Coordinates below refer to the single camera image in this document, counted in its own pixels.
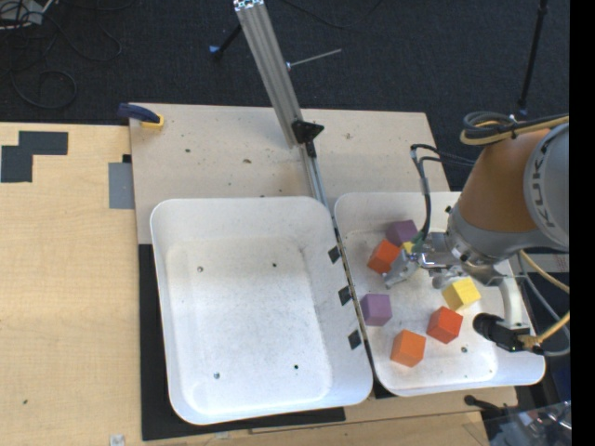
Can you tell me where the black cylinder on white bracket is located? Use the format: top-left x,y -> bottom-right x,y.
471,272 -> 534,354

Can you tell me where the orange cube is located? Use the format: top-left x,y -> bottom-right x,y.
390,329 -> 428,369

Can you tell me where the purple cube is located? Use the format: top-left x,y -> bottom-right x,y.
385,219 -> 419,247
359,293 -> 394,328

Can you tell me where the pale wood board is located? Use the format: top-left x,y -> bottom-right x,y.
128,103 -> 519,432

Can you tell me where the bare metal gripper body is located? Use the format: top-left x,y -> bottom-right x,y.
408,231 -> 471,272

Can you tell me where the red-orange cube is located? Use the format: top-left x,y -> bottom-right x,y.
366,239 -> 403,276
426,306 -> 465,345

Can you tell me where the white plastic tray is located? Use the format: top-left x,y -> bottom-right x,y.
149,195 -> 375,426
333,190 -> 547,398

